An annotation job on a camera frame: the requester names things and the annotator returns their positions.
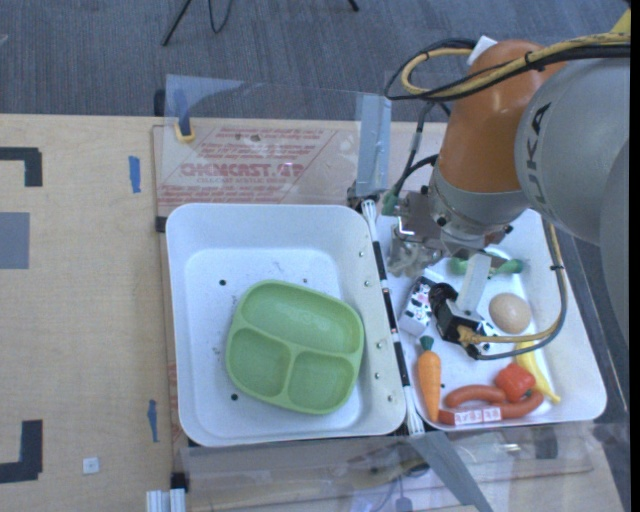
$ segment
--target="wooden table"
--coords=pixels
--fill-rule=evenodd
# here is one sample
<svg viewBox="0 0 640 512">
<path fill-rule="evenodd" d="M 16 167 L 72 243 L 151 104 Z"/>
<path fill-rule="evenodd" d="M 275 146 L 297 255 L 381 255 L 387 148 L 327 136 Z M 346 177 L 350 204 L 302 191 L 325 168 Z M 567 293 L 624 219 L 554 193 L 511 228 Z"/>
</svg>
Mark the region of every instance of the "wooden table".
<svg viewBox="0 0 640 512">
<path fill-rule="evenodd" d="M 42 158 L 41 184 L 24 161 L 0 159 L 0 233 L 4 223 L 28 242 L 27 252 L 0 250 L 0 510 L 142 510 L 147 491 L 169 489 L 152 143 L 160 121 L 0 116 L 0 145 Z M 396 133 L 408 144 L 413 129 Z M 394 149 L 392 162 L 404 162 L 406 147 Z M 496 510 L 539 510 L 541 493 L 550 510 L 621 510 L 601 447 L 590 449 L 591 471 L 482 490 Z M 350 510 L 349 503 L 316 508 Z"/>
</svg>

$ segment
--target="yellow banana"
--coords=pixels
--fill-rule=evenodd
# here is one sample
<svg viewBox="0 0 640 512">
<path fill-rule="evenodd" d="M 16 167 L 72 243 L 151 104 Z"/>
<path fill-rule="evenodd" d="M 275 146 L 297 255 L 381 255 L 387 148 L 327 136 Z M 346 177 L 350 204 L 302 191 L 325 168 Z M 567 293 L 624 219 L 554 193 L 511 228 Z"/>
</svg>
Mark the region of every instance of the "yellow banana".
<svg viewBox="0 0 640 512">
<path fill-rule="evenodd" d="M 530 347 L 531 345 L 533 345 L 532 341 L 523 341 L 518 343 L 516 345 L 516 348 L 526 348 Z M 534 354 L 534 351 L 516 356 L 516 362 L 525 370 L 528 370 L 536 378 L 536 385 L 533 387 L 534 389 L 537 389 L 543 395 L 548 396 L 554 404 L 560 402 L 560 397 L 553 392 L 549 381 L 540 371 L 538 363 L 536 362 L 536 355 Z"/>
</svg>

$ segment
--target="green plate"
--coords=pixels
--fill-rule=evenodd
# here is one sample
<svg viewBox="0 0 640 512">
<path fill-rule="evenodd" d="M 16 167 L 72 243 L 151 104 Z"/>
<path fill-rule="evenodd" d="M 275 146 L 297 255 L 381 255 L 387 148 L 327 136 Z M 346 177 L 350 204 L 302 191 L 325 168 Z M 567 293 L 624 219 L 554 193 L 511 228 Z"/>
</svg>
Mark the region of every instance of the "green plate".
<svg viewBox="0 0 640 512">
<path fill-rule="evenodd" d="M 351 395 L 363 348 L 362 320 L 347 303 L 266 280 L 240 299 L 225 362 L 245 393 L 286 409 L 327 414 Z"/>
</svg>

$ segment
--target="dark gray floor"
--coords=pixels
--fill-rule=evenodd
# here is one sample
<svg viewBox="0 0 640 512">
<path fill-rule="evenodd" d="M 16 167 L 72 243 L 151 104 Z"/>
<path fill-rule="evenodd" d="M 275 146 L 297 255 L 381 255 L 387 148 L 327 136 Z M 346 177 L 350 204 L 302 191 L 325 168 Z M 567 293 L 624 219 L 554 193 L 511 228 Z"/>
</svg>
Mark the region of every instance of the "dark gray floor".
<svg viewBox="0 0 640 512">
<path fill-rule="evenodd" d="M 212 1 L 219 21 L 228 0 Z M 213 34 L 206 0 L 193 0 L 163 47 L 181 3 L 1 0 L 0 34 L 8 39 L 0 46 L 0 112 L 149 116 L 154 93 L 168 74 L 380 93 L 407 57 L 441 39 L 484 34 L 547 45 L 608 31 L 629 5 L 623 0 L 358 0 L 360 11 L 354 12 L 347 0 L 234 0 L 227 25 Z M 436 84 L 465 71 L 464 61 L 455 59 L 436 59 L 429 68 Z M 406 120 L 413 120 L 411 115 Z M 434 110 L 430 120 L 443 116 Z M 609 406 L 600 421 L 628 434 L 629 353 L 604 288 L 598 249 L 566 237 L 564 245 L 569 257 L 575 252 L 572 279 L 586 304 L 585 323 L 609 387 Z M 609 441 L 630 507 L 624 438 Z"/>
</svg>

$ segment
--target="gray square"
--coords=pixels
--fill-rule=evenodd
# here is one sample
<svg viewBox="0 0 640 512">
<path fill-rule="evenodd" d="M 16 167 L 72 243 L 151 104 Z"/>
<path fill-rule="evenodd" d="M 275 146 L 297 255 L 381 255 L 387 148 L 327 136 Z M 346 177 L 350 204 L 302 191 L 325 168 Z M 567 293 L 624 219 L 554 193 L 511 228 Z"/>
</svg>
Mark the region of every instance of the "gray square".
<svg viewBox="0 0 640 512">
<path fill-rule="evenodd" d="M 0 269 L 29 268 L 29 214 L 0 212 Z"/>
</svg>

